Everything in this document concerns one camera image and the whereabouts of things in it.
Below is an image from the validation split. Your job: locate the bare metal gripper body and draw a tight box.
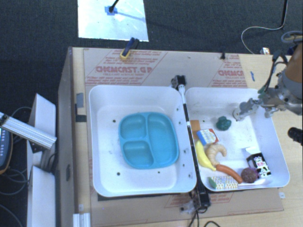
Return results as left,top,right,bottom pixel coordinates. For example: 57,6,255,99
259,86,303,115

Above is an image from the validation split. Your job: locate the green broccoli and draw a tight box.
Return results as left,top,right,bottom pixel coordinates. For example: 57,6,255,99
215,116,232,131

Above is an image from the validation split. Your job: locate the white plastic tray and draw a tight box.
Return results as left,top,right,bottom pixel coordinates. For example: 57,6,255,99
88,84,198,198
184,87,291,192

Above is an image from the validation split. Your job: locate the small blue and red carton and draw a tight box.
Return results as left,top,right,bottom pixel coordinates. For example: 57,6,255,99
196,128,220,147

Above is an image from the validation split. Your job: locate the black and white cow carton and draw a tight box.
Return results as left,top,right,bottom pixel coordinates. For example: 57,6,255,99
241,146,272,179

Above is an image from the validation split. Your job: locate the orange square biscuit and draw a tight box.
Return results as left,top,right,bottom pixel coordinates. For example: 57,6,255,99
189,120,202,140

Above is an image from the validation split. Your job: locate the beige croissant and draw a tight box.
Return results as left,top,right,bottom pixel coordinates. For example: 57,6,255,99
204,143,228,166

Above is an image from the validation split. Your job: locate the thin black and white rod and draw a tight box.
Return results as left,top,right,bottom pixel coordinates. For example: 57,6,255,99
178,84,205,198

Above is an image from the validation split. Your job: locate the orange sausage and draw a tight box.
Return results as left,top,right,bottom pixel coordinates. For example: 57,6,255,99
215,164,243,184

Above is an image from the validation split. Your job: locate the yellow banana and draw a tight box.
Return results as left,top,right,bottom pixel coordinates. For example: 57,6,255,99
195,140,217,172

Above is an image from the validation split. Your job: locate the brown round biscuit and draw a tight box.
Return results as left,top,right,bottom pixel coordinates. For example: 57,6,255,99
241,167,259,184

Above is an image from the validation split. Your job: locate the brown cardboard board red print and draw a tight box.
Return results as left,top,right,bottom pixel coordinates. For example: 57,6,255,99
82,47,285,222

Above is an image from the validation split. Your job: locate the green and white printed packet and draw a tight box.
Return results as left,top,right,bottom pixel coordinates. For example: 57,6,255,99
208,175,239,191

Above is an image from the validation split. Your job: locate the blue divided plate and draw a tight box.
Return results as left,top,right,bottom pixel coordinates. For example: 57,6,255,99
118,111,180,170

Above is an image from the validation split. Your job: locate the black cylinder on white bracket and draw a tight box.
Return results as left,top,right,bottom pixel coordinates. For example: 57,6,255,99
287,126,303,147

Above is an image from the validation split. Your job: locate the black block with thin wires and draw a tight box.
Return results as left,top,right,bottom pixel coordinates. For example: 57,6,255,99
193,190,212,210
171,75,188,89

